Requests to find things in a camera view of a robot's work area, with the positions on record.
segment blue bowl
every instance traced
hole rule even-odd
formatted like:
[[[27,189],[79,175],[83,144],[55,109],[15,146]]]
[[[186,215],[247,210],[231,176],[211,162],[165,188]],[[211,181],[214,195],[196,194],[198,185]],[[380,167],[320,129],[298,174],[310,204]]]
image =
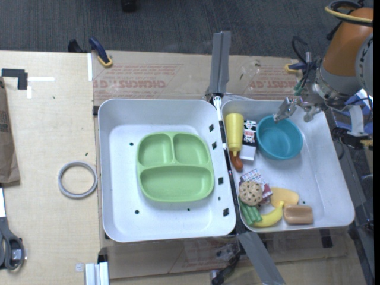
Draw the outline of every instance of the blue bowl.
[[[259,151],[265,157],[274,160],[291,159],[297,156],[303,145],[299,128],[288,119],[275,123],[273,115],[259,121],[256,137]]]

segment green plate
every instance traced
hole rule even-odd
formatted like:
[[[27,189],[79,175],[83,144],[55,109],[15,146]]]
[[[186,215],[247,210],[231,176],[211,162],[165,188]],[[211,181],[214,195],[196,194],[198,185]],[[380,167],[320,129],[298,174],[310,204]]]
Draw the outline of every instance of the green plate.
[[[142,192],[154,201],[197,201],[214,188],[207,144],[191,133],[146,135],[137,148],[137,175]]]

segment gray ring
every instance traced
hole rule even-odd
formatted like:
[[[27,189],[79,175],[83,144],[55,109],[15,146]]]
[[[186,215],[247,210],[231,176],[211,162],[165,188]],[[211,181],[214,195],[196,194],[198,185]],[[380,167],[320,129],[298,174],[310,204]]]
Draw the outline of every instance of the gray ring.
[[[70,167],[85,167],[87,170],[89,170],[91,172],[91,174],[93,175],[93,178],[94,178],[94,183],[92,185],[92,187],[84,192],[84,193],[72,193],[68,190],[66,190],[62,184],[62,175],[65,173],[65,171],[67,169],[69,169]],[[90,165],[89,163],[85,162],[85,161],[80,161],[80,160],[74,160],[74,161],[71,161],[67,164],[65,164],[59,171],[58,173],[58,187],[59,187],[59,190],[61,190],[61,192],[67,196],[67,197],[70,197],[70,198],[84,198],[88,195],[90,195],[92,192],[94,192],[95,188],[96,188],[96,185],[97,185],[97,174],[96,174],[96,170],[95,168]]]

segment wooden table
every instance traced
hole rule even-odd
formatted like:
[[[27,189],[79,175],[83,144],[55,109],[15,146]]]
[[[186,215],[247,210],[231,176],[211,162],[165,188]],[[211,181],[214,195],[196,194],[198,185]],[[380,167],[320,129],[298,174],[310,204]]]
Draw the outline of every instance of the wooden table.
[[[96,165],[93,85],[88,54],[1,52],[2,68],[24,69],[31,98],[5,77],[9,114],[21,181],[4,188],[9,226],[23,238],[27,261],[19,271],[0,270],[0,284],[84,284],[83,268],[100,250],[98,194],[70,199],[58,189],[61,167],[73,160]],[[39,81],[42,78],[53,81]],[[91,186],[86,170],[67,171],[66,186],[83,192]],[[343,236],[344,256],[282,262],[288,284],[363,284],[353,242]],[[239,272],[259,284],[251,268]],[[112,284],[209,284],[209,272],[112,280]]]

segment cookie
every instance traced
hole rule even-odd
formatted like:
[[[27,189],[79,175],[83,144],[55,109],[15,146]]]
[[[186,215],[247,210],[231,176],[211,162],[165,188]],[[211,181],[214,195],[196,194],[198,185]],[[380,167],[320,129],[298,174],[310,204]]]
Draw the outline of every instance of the cookie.
[[[239,187],[239,198],[247,205],[255,206],[262,201],[262,188],[252,180],[243,182]]]

